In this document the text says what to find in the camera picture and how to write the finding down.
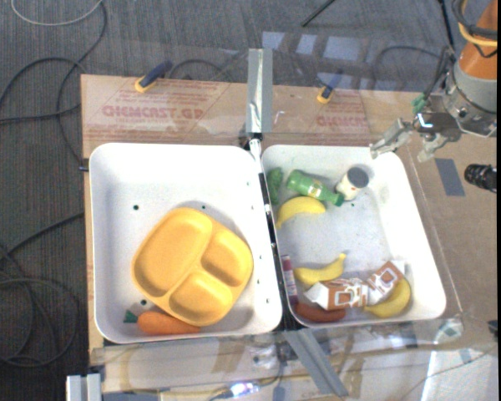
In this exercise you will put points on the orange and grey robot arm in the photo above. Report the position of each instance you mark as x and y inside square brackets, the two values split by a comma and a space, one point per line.
[480, 57]

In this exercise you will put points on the yellow banana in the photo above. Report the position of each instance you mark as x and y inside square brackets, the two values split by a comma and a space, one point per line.
[394, 303]
[298, 208]
[317, 273]

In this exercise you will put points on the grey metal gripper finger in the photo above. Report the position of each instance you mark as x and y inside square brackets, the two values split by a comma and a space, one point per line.
[394, 134]
[433, 144]

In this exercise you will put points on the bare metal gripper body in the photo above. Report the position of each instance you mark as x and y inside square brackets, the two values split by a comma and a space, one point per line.
[472, 121]

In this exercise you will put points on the white and orange carton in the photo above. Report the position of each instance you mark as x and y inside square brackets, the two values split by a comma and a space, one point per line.
[385, 278]
[338, 295]

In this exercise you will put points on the yellow divided plate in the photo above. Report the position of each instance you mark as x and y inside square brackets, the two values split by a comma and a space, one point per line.
[183, 253]

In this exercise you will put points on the brown cardboard board red print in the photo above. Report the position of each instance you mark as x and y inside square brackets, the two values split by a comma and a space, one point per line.
[158, 115]

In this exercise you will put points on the white plastic tray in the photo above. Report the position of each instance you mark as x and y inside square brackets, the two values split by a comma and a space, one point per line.
[367, 232]
[158, 174]

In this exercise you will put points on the black cylinder on white bracket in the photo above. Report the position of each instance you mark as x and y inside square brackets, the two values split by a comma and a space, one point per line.
[480, 176]

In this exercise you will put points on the brown sausage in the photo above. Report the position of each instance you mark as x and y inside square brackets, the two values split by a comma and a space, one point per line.
[319, 313]

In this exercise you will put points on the orange carrot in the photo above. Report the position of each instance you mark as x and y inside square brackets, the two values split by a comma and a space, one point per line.
[163, 324]

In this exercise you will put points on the green bottle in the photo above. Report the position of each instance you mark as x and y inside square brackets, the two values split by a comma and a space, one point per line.
[309, 186]

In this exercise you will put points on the white can grey lid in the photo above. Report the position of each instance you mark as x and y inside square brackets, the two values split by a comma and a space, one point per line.
[352, 182]

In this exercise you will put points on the red and white packet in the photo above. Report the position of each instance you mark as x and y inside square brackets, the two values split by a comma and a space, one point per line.
[289, 278]

